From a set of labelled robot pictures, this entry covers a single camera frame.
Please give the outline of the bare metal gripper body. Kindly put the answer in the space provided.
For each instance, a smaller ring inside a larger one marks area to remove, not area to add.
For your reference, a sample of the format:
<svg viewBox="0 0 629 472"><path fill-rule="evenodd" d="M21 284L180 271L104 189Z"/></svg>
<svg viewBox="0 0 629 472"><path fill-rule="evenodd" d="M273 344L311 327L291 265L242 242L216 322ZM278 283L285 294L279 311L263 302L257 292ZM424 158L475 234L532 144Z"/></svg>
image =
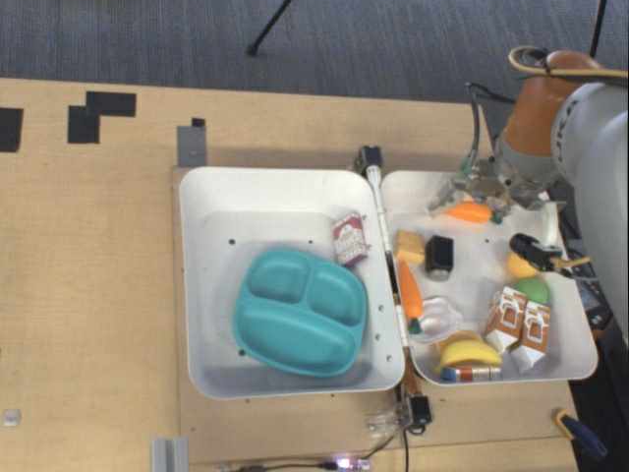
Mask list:
<svg viewBox="0 0 629 472"><path fill-rule="evenodd" d="M489 197L501 197L508 201L508 210L520 207L539 210L544 200L540 198L542 184L526 178L508 162L491 157L465 161L461 166L464 190L474 199L487 204Z"/></svg>

